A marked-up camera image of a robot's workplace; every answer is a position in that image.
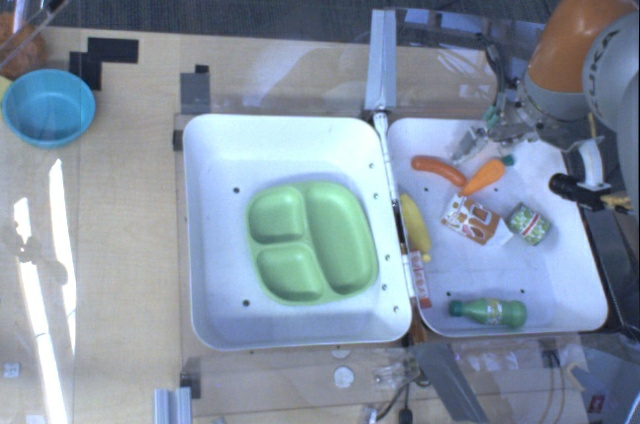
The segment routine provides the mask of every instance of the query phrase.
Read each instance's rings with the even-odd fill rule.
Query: metal bracket
[[[153,394],[154,424],[191,424],[191,389],[157,389]]]
[[[396,12],[373,10],[365,111],[396,106]]]

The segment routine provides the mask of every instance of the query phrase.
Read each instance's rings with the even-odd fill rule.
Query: green plate
[[[314,181],[256,194],[246,213],[253,265],[263,289],[288,305],[354,296],[378,276],[369,222],[346,187]]]

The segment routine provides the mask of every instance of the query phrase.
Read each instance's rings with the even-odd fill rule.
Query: green bottle
[[[521,301],[502,301],[495,298],[481,298],[463,303],[453,300],[449,304],[449,314],[455,317],[467,316],[488,325],[504,324],[519,328],[527,320],[527,307]]]

